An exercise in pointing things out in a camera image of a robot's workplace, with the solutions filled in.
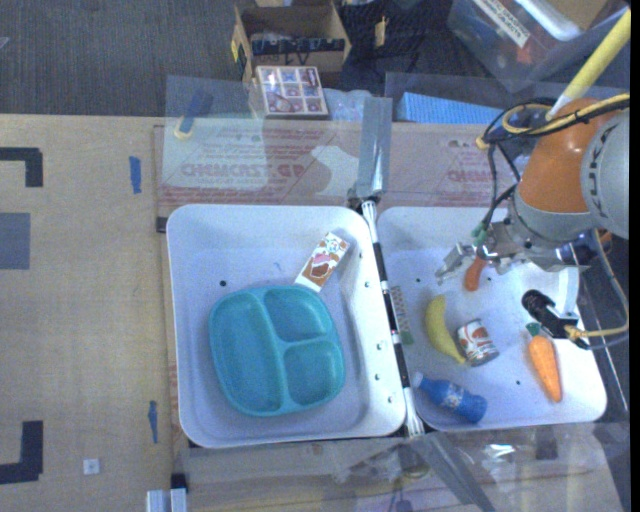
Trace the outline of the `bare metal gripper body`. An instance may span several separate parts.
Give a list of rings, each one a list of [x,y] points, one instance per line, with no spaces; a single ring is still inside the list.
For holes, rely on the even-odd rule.
[[[546,272],[580,267],[571,242],[553,245],[544,238],[522,231],[520,224],[510,220],[492,222],[485,230],[484,237],[479,239],[475,252],[499,274],[525,263],[531,263]]]

